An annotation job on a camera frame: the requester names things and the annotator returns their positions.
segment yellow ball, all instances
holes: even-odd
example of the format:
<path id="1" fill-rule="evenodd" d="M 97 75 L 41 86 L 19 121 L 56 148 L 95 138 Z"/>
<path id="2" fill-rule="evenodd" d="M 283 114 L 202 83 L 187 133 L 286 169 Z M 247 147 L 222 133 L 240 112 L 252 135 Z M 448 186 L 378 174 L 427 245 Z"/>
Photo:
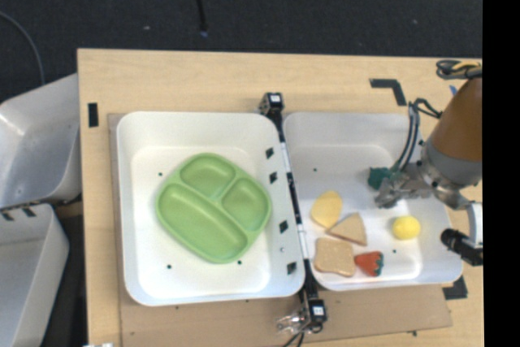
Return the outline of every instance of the yellow ball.
<path id="1" fill-rule="evenodd" d="M 392 232 L 400 240 L 413 239 L 421 232 L 421 224 L 412 215 L 403 215 L 394 220 Z"/>

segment bread slice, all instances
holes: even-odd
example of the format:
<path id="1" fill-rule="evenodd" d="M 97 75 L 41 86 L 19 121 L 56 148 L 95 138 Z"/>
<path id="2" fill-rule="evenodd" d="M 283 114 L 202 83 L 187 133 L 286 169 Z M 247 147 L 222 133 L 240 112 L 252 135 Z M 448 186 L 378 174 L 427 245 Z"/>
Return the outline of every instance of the bread slice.
<path id="1" fill-rule="evenodd" d="M 366 246 L 366 230 L 362 217 L 354 213 L 327 230 L 327 234 Z"/>
<path id="2" fill-rule="evenodd" d="M 310 217 L 320 226 L 330 228 L 340 219 L 343 202 L 336 191 L 321 194 L 310 209 Z"/>
<path id="3" fill-rule="evenodd" d="M 320 237 L 316 240 L 314 267 L 321 272 L 352 276 L 356 271 L 352 244 L 344 240 Z"/>

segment green plate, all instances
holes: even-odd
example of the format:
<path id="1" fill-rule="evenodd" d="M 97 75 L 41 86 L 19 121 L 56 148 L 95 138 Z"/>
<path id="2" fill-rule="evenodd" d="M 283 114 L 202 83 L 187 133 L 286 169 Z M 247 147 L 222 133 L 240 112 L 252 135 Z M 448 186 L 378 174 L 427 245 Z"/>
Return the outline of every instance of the green plate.
<path id="1" fill-rule="evenodd" d="M 210 262 L 227 263 L 242 256 L 265 228 L 271 199 L 234 163 L 198 154 L 165 180 L 155 210 L 185 247 Z"/>

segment yellow oval toy food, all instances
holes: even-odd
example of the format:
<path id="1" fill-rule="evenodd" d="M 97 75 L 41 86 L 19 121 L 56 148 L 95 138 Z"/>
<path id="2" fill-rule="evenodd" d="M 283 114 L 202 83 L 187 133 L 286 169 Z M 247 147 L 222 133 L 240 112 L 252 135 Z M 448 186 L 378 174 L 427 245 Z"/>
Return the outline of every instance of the yellow oval toy food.
<path id="1" fill-rule="evenodd" d="M 412 215 L 403 215 L 394 220 L 392 232 L 399 240 L 413 239 L 421 232 L 421 224 L 419 220 Z"/>
<path id="2" fill-rule="evenodd" d="M 326 191 L 316 198 L 310 217 L 319 225 L 330 228 L 337 223 L 342 205 L 341 196 L 336 191 Z"/>

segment robotic claw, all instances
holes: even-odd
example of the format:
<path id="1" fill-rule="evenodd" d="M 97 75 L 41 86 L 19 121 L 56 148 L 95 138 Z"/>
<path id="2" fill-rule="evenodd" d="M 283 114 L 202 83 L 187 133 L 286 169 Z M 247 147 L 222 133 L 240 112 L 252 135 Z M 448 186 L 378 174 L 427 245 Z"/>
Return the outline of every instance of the robotic claw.
<path id="1" fill-rule="evenodd" d="M 402 198 L 433 195 L 453 210 L 466 210 L 470 235 L 450 228 L 440 239 L 465 262 L 482 266 L 483 205 L 461 195 L 462 189 L 482 179 L 482 65 L 442 60 L 437 75 L 467 81 L 444 112 L 421 98 L 409 104 L 409 134 L 401 156 L 390 168 L 371 168 L 368 183 L 379 191 L 375 203 L 382 208 Z M 439 119 L 426 141 L 418 141 L 419 113 Z M 413 161 L 416 145 L 421 146 L 420 157 Z"/>

